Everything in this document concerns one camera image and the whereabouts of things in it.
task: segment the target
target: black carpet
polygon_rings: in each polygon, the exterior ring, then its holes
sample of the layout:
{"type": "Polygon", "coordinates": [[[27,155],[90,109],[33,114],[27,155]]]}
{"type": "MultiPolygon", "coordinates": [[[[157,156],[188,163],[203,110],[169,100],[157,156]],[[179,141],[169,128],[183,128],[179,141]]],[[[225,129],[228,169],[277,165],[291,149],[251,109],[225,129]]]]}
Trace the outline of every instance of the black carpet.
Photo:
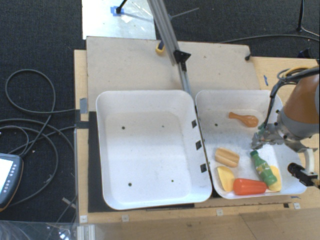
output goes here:
{"type": "MultiPolygon", "coordinates": [[[[45,122],[48,116],[22,113],[5,97],[6,79],[20,69],[34,69],[46,74],[56,89],[55,110],[74,108],[73,51],[85,49],[82,40],[82,0],[0,0],[0,120],[25,118],[45,122]]],[[[319,33],[320,0],[305,0],[302,25],[319,33]]],[[[199,7],[200,10],[174,18],[173,28],[178,40],[222,42],[237,38],[297,33],[301,0],[165,0],[168,13],[199,7]]],[[[263,38],[237,42],[250,46],[253,56],[295,58],[310,48],[311,56],[319,58],[319,43],[302,38],[263,38]]],[[[15,76],[8,92],[20,106],[49,111],[52,91],[46,81],[33,73],[15,76]]],[[[50,125],[58,129],[73,126],[73,112],[54,114],[50,125]]],[[[10,122],[10,125],[39,130],[35,124],[10,122]]],[[[2,130],[0,152],[8,153],[25,141],[19,130],[2,130]]],[[[65,132],[73,142],[73,130],[65,132]]],[[[59,135],[51,137],[58,154],[58,171],[48,187],[34,198],[9,207],[0,213],[0,220],[55,222],[67,205],[65,197],[75,196],[74,155],[59,135]]],[[[25,158],[21,185],[12,203],[33,194],[51,177],[55,168],[53,148],[39,140],[25,158]]],[[[74,216],[69,209],[61,219],[69,222],[74,216]]]]}

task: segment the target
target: bottle label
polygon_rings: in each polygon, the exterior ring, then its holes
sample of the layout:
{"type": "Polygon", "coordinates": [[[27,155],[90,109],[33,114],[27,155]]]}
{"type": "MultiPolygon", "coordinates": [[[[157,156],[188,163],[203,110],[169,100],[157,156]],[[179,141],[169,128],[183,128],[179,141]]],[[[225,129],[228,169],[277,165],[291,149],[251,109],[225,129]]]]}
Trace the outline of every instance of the bottle label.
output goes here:
{"type": "Polygon", "coordinates": [[[259,166],[257,166],[255,169],[258,172],[258,174],[261,175],[263,173],[263,171],[270,170],[270,167],[266,162],[264,162],[264,163],[260,164],[259,166]]]}

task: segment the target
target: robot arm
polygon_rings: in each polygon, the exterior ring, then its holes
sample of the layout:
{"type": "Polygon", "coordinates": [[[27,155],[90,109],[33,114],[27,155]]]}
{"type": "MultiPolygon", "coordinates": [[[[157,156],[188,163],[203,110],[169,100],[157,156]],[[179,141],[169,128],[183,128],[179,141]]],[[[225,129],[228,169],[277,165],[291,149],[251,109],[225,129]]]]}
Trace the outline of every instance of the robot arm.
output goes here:
{"type": "Polygon", "coordinates": [[[318,176],[313,172],[313,152],[317,149],[308,148],[301,143],[301,140],[319,133],[319,67],[286,69],[278,74],[278,79],[270,94],[267,117],[254,134],[251,147],[260,149],[266,143],[285,144],[297,153],[304,153],[306,168],[290,164],[288,170],[304,185],[317,185],[319,188],[318,176]],[[269,123],[276,93],[280,87],[288,84],[296,86],[281,111],[277,111],[276,122],[269,123]]]}

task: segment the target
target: black bracket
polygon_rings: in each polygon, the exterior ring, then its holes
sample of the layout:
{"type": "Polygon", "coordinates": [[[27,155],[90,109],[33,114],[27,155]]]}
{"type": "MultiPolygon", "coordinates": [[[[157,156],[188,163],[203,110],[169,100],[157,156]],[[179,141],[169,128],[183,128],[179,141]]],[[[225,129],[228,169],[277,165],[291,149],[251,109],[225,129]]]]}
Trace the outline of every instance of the black bracket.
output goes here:
{"type": "Polygon", "coordinates": [[[191,54],[184,51],[175,50],[173,52],[173,55],[176,63],[178,64],[181,63],[182,71],[186,72],[187,71],[186,61],[189,59],[191,54]]]}

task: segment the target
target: blue tape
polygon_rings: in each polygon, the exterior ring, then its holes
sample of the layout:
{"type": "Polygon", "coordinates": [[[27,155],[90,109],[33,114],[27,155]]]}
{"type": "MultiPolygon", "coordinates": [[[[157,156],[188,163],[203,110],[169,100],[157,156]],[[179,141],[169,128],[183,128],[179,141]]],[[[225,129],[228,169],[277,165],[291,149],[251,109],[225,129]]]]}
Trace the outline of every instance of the blue tape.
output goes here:
{"type": "Polygon", "coordinates": [[[118,14],[118,13],[116,12],[116,9],[117,9],[117,8],[118,8],[118,6],[111,6],[111,7],[110,7],[110,11],[111,11],[111,13],[112,13],[113,16],[121,16],[122,14],[125,13],[125,10],[124,10],[123,8],[121,8],[121,12],[118,14]]]}
{"type": "Polygon", "coordinates": [[[265,85],[268,86],[269,85],[268,84],[268,78],[265,75],[263,75],[263,78],[264,78],[265,85]]]}

